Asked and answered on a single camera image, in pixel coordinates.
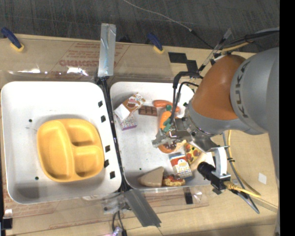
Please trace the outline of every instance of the dark floor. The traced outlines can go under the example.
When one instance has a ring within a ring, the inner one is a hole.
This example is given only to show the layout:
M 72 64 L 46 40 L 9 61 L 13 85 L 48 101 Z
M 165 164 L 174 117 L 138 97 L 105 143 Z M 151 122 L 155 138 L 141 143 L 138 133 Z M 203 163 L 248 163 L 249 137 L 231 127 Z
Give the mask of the dark floor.
M 126 1 L 0 0 L 0 30 L 7 27 L 14 33 L 98 40 L 101 23 L 110 23 L 117 26 L 117 40 L 128 36 L 143 44 L 153 32 L 163 45 L 210 48 L 228 28 L 233 38 L 239 38 L 280 26 L 280 0 Z M 278 33 L 240 50 L 256 53 L 276 46 Z

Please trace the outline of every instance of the blue and yellow clamp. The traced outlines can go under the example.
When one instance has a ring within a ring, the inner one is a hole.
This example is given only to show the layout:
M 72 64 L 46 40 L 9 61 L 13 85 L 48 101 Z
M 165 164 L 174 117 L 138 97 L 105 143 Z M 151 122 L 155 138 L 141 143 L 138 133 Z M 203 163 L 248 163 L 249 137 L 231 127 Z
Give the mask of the blue and yellow clamp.
M 152 32 L 147 34 L 147 38 L 148 38 L 149 41 L 152 42 L 152 44 L 154 45 L 153 49 L 157 53 L 162 54 L 164 52 L 161 41 L 159 41 L 159 39 Z
M 10 46 L 17 52 L 21 52 L 24 49 L 24 45 L 20 43 L 18 38 L 7 27 L 1 29 L 2 34 L 7 37 L 11 43 Z

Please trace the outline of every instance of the table surface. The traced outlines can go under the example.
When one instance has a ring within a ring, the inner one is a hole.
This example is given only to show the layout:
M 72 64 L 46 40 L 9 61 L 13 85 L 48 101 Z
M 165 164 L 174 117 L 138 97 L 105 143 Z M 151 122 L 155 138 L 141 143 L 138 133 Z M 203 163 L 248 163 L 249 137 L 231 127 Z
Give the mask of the table surface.
M 10 81 L 24 80 L 24 77 L 19 78 L 11 72 L 25 71 L 33 67 L 39 67 L 41 72 L 52 70 L 61 72 L 59 71 L 61 60 L 63 60 L 62 63 L 67 64 L 73 64 L 72 60 L 94 60 L 97 59 L 99 52 L 97 49 L 99 41 L 96 40 L 22 34 L 17 34 L 17 37 L 25 43 L 25 53 L 16 53 L 8 46 L 7 39 L 0 39 L 0 88 Z M 91 51 L 88 49 L 89 52 L 84 49 L 86 45 L 83 44 L 86 43 L 92 46 Z M 79 56 L 74 54 L 78 48 L 83 50 Z M 211 50 L 205 49 L 167 46 L 164 49 L 165 52 L 160 55 L 153 50 L 151 45 L 117 43 L 116 73 L 110 80 L 110 85 L 117 81 L 170 83 L 175 74 L 179 71 L 186 71 L 187 67 L 185 63 L 171 63 L 168 53 L 185 54 L 187 60 L 195 60 L 198 67 L 211 53 Z M 244 58 L 253 55 L 251 53 L 235 54 Z M 208 65 L 205 68 L 203 76 L 209 67 Z M 194 79 L 191 81 L 198 84 L 201 82 Z M 0 134 L 2 168 L 5 169 L 1 119 Z M 213 140 L 217 144 L 224 144 L 221 136 L 216 136 Z M 133 212 L 127 211 L 122 213 L 122 222 L 128 235 L 272 235 L 278 206 L 278 193 L 268 135 L 252 136 L 233 131 L 231 141 L 232 154 L 236 160 L 238 172 L 262 195 L 261 198 L 253 198 L 260 214 L 257 214 L 239 196 L 230 191 L 217 195 L 212 192 L 212 186 L 206 185 L 191 189 L 191 193 L 194 194 L 192 205 L 185 204 L 182 191 L 177 191 L 171 196 L 166 196 L 166 194 L 147 196 L 147 200 L 162 221 L 161 227 L 142 227 Z M 234 173 L 230 167 L 228 172 L 233 179 Z M 6 183 L 5 173 L 3 173 L 3 183 Z M 6 231 L 7 235 L 100 236 L 112 232 L 112 215 L 103 211 L 101 201 L 79 198 L 21 205 L 11 200 L 6 185 L 3 186 L 3 195 L 5 210 L 13 212 L 13 229 Z

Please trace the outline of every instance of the blue clamp handle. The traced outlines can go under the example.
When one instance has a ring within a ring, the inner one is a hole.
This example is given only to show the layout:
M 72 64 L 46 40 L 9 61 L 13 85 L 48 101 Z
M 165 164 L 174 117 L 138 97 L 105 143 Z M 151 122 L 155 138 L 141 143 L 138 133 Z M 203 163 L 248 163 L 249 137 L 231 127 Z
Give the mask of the blue clamp handle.
M 157 47 L 157 49 L 159 49 L 160 51 L 163 50 L 161 42 L 153 33 L 150 32 L 149 34 L 147 34 L 147 38 L 153 43 L 153 45 Z
M 1 29 L 1 32 L 4 36 L 6 36 L 13 45 L 15 45 L 17 48 L 21 48 L 22 45 L 20 43 L 20 41 L 17 39 L 17 37 L 7 28 L 7 27 L 3 27 Z

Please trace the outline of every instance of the yellow divided plate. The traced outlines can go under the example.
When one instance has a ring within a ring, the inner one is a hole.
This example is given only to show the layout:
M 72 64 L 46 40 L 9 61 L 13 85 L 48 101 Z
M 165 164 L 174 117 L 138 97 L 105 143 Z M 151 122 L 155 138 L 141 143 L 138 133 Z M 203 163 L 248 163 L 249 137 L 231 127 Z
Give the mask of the yellow divided plate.
M 57 182 L 83 180 L 104 167 L 104 151 L 97 129 L 83 119 L 45 122 L 37 132 L 40 164 Z

